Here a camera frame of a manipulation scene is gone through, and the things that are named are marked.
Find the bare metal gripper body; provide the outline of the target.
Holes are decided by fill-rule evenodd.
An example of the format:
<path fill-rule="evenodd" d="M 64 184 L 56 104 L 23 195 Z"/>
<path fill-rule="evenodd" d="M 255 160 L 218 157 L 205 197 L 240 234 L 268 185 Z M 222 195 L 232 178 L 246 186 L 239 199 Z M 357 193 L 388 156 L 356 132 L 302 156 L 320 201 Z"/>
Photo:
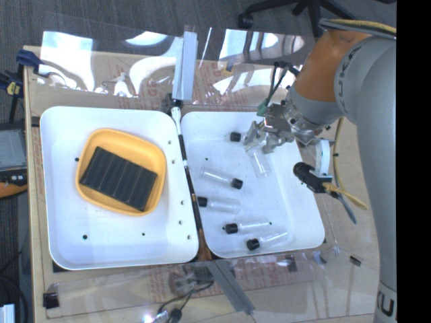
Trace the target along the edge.
<path fill-rule="evenodd" d="M 291 106 L 272 104 L 264 115 L 265 132 L 267 135 L 282 137 L 293 136 L 303 145 L 308 145 L 322 131 L 323 127 L 307 120 Z"/>

